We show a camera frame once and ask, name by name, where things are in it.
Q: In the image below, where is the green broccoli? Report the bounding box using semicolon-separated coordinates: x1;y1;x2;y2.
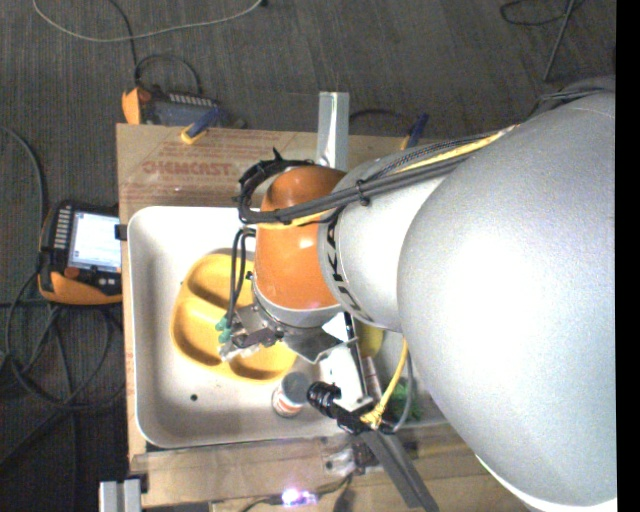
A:
388;378;424;422

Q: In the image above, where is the black cylinder on white bracket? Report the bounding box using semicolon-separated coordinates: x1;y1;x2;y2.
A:
285;319;382;435

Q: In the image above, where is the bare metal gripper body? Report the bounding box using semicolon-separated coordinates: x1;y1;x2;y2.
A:
228;302;285;351

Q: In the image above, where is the white plastic tray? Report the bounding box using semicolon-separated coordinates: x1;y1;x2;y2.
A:
126;205;357;450

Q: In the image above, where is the white and orange can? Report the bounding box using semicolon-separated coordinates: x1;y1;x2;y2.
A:
270;371;312;419

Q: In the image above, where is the yellow divided plate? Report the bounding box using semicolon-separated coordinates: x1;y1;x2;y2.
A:
169;252;300;384

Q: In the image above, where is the brown cardboard board red print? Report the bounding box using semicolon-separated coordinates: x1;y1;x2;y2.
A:
115;123;506;512

